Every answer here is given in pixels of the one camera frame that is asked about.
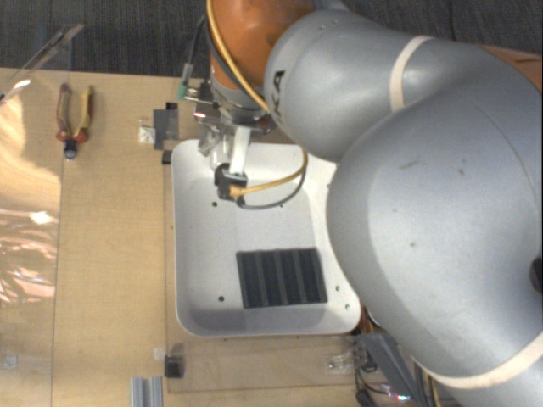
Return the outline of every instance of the wooden surface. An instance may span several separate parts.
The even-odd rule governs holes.
[[[153,109],[175,101],[178,80],[71,73],[67,81],[71,118],[79,120],[81,93],[89,85],[95,113],[89,141],[73,162],[61,159],[60,143],[48,148],[63,167],[52,405],[120,407],[129,405],[131,377],[163,374],[164,362],[154,355],[166,348],[165,171],[162,152],[140,143],[137,134],[141,120],[152,125]],[[58,87],[35,98],[35,119],[49,120],[51,139]],[[38,113],[44,109],[45,117]],[[180,107],[182,138],[198,134],[190,109]],[[174,405],[328,407],[356,401],[349,385],[168,393],[165,383],[165,406]]]

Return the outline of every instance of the red and yellow pliers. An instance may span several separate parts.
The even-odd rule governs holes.
[[[57,125],[59,132],[57,138],[64,143],[64,156],[68,161],[76,157],[77,144],[84,143],[88,139],[87,129],[92,121],[92,100],[94,90],[89,86],[82,95],[82,117],[81,123],[72,134],[70,122],[68,121],[68,106],[70,103],[71,90],[66,83],[60,87],[59,103],[57,104]]]

